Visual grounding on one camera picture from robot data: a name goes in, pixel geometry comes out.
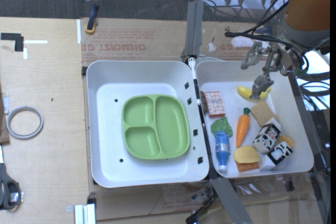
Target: white tray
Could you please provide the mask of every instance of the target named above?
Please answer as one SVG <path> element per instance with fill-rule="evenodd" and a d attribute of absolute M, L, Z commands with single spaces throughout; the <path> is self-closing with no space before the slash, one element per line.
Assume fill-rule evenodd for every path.
<path fill-rule="evenodd" d="M 196 67 L 198 85 L 201 91 L 220 91 L 223 105 L 226 110 L 226 117 L 233 129 L 234 135 L 230 140 L 231 155 L 227 161 L 227 173 L 222 174 L 218 171 L 218 159 L 215 155 L 215 137 L 210 131 L 211 124 L 220 118 L 209 118 L 205 114 L 205 124 L 212 151 L 212 159 L 217 172 L 227 178 L 262 176 L 269 174 L 299 173 L 307 172 L 313 167 L 313 153 L 303 127 L 302 120 L 292 93 L 292 89 L 287 77 L 279 72 L 272 72 L 271 79 L 275 83 L 271 86 L 267 97 L 264 99 L 278 116 L 281 124 L 281 134 L 290 137 L 293 142 L 293 153 L 283 160 L 276 168 L 270 171 L 251 170 L 239 173 L 232 154 L 236 149 L 236 126 L 244 107 L 252 107 L 257 101 L 244 99 L 237 92 L 237 86 L 245 86 L 251 89 L 253 81 L 261 74 L 264 62 L 255 66 L 250 66 L 246 70 L 241 70 L 241 62 L 237 61 L 203 61 Z M 260 126 L 250 115 L 251 123 L 246 134 L 243 145 L 252 145 L 252 141 L 260 131 Z"/>
<path fill-rule="evenodd" d="M 87 70 L 87 86 L 91 171 L 100 186 L 195 182 L 206 177 L 209 161 L 193 76 L 186 64 L 178 61 L 97 61 Z M 122 107 L 129 98 L 143 94 L 168 94 L 182 102 L 191 139 L 188 151 L 182 156 L 145 160 L 127 151 L 122 133 Z"/>

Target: yellow toy food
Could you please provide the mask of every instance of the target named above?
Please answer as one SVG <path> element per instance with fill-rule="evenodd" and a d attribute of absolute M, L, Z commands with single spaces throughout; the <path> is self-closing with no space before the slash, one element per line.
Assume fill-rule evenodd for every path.
<path fill-rule="evenodd" d="M 267 96 L 267 94 L 268 94 L 268 92 L 270 91 L 270 89 L 271 89 L 271 87 L 269 87 L 265 92 L 262 92 L 262 93 L 260 94 L 260 99 L 264 99 L 264 98 Z M 238 87 L 237 87 L 237 91 L 238 91 L 238 93 L 239 93 L 242 97 L 244 97 L 244 98 L 246 98 L 246 99 L 248 99 L 248 100 L 253 100 L 253 101 L 258 101 L 258 100 L 259 100 L 259 99 L 251 99 L 251 98 L 250 98 L 250 96 L 252 95 L 252 90 L 249 89 L 249 88 L 247 88 L 247 87 L 244 87 L 244 86 L 238 86 Z"/>
<path fill-rule="evenodd" d="M 233 152 L 239 172 L 259 169 L 260 156 L 253 146 L 241 146 Z"/>
<path fill-rule="evenodd" d="M 284 135 L 280 135 L 280 136 L 278 137 L 278 143 L 280 144 L 282 141 L 286 141 L 287 144 L 288 144 L 291 148 L 293 148 L 293 146 L 294 146 L 294 142 L 293 142 L 293 140 L 290 139 L 289 137 L 284 136 Z"/>

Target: black scissors handle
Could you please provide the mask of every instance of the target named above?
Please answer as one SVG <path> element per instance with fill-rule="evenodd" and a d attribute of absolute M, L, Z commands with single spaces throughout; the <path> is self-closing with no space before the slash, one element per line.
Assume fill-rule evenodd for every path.
<path fill-rule="evenodd" d="M 11 193 L 18 193 L 17 201 L 11 201 Z M 0 163 L 0 207 L 14 209 L 21 202 L 21 189 L 19 184 L 8 176 L 6 166 Z"/>

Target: toy banana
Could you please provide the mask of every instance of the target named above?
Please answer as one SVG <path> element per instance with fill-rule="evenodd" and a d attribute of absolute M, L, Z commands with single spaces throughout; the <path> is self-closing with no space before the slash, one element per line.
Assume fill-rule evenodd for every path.
<path fill-rule="evenodd" d="M 262 92 L 261 94 L 260 94 L 260 99 L 264 99 L 266 96 L 267 96 L 267 94 L 268 94 L 268 92 L 270 91 L 270 87 L 265 91 L 265 92 Z M 242 97 L 244 97 L 245 99 L 248 99 L 248 100 L 255 100 L 255 101 L 257 101 L 257 99 L 252 99 L 252 98 L 250 98 L 250 96 L 251 96 L 251 94 L 252 94 L 252 90 L 251 89 L 249 89 L 249 88 L 247 88 L 247 87 L 243 87 L 243 86 L 238 86 L 237 87 L 237 91 L 238 91 L 238 93 L 242 96 Z"/>

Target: black clip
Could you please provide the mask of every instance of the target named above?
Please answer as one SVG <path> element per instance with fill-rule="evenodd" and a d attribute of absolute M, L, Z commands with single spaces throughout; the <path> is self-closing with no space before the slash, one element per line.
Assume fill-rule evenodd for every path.
<path fill-rule="evenodd" d="M 94 31 L 96 29 L 95 18 L 97 16 L 98 9 L 99 9 L 99 6 L 96 4 L 93 4 L 91 6 L 89 21 L 86 23 L 86 27 L 85 27 L 85 32 L 87 34 L 93 34 L 95 32 Z"/>
<path fill-rule="evenodd" d="M 23 51 L 23 40 L 24 37 L 21 34 L 16 33 L 1 33 L 1 40 L 14 40 L 15 41 L 15 51 Z"/>

